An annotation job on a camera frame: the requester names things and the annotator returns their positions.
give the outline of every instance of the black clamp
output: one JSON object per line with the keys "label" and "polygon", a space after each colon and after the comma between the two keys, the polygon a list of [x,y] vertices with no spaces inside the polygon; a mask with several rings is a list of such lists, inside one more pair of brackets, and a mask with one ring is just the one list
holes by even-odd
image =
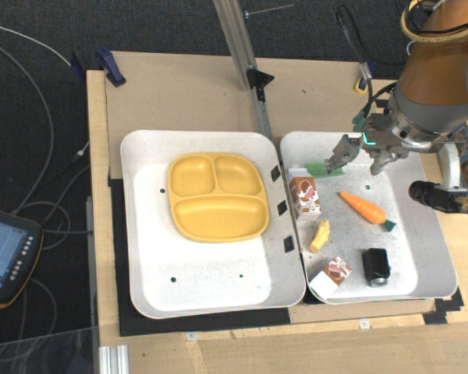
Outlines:
{"label": "black clamp", "polygon": [[274,76],[268,75],[267,73],[260,72],[258,69],[250,68],[246,71],[246,77],[248,79],[248,84],[250,89],[256,87],[257,90],[257,99],[264,103],[265,102],[265,92],[264,87],[266,87],[272,80]]}
{"label": "black clamp", "polygon": [[126,79],[123,77],[116,65],[115,58],[107,48],[99,48],[95,52],[95,58],[102,68],[108,71],[106,77],[115,87],[119,87],[126,82]]}

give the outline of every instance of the toy carrot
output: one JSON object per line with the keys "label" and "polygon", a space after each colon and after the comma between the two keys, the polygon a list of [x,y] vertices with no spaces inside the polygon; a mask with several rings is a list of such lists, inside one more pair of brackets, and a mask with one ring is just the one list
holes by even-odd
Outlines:
{"label": "toy carrot", "polygon": [[387,220],[385,212],[379,206],[345,191],[340,191],[339,195],[372,224],[383,224],[388,231],[395,227],[395,223]]}

